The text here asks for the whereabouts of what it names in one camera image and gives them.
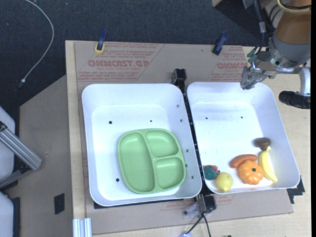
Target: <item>black fabric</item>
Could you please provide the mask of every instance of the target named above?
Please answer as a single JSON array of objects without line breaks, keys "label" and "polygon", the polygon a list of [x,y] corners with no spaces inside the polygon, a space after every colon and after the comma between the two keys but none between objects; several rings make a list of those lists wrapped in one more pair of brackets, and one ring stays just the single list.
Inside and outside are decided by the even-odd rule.
[{"label": "black fabric", "polygon": [[24,0],[0,0],[0,106],[9,114],[66,73],[65,40],[214,44],[223,31],[225,44],[260,41],[256,15],[241,0],[30,0],[55,29],[51,49],[28,76],[51,39],[48,20]]}]

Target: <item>orange pumpkin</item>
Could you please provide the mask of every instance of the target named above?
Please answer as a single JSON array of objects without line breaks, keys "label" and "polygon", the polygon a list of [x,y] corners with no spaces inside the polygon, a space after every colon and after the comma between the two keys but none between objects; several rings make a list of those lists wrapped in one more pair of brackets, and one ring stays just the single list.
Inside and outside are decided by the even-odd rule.
[{"label": "orange pumpkin", "polygon": [[262,167],[251,160],[239,165],[238,172],[239,177],[247,184],[258,184],[264,177]]}]

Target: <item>table surface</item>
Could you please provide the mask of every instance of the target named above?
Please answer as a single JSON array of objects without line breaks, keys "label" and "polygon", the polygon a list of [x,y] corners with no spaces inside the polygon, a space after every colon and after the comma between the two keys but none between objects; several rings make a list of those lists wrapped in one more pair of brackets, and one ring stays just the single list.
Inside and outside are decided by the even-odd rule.
[{"label": "table surface", "polygon": [[[78,113],[78,92],[75,61],[75,41],[66,41],[67,89],[70,129],[71,172],[73,191],[73,216],[83,219],[86,217],[84,186],[82,174],[82,158]],[[265,80],[264,84],[273,91],[275,98],[283,90],[300,88],[298,75],[277,75],[275,79]],[[311,227],[311,150],[310,150],[310,110],[290,107],[277,101],[284,128],[294,152],[296,162],[304,184],[305,192],[294,198],[291,214],[245,218],[210,223],[213,237],[252,237],[252,236],[312,236]],[[94,235],[98,237],[122,236],[173,236],[177,237],[190,229],[191,225],[137,230],[130,232]],[[191,232],[193,236],[208,236],[206,224],[201,220]]]}]

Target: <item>green plate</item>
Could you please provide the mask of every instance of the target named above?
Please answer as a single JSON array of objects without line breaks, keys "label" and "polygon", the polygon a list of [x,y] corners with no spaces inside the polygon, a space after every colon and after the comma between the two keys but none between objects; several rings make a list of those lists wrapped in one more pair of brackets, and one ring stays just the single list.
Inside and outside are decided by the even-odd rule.
[{"label": "green plate", "polygon": [[139,194],[180,186],[186,168],[176,137],[164,129],[140,129],[118,140],[119,166],[126,185]]}]

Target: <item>yellow banana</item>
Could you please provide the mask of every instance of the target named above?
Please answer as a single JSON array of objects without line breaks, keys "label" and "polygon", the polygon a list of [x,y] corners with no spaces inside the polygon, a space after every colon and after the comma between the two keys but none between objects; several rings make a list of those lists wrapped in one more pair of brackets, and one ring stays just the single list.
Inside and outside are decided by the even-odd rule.
[{"label": "yellow banana", "polygon": [[268,146],[267,149],[262,151],[259,155],[259,165],[263,168],[263,173],[265,177],[273,182],[277,181],[277,176],[269,165],[269,151],[271,147]]}]

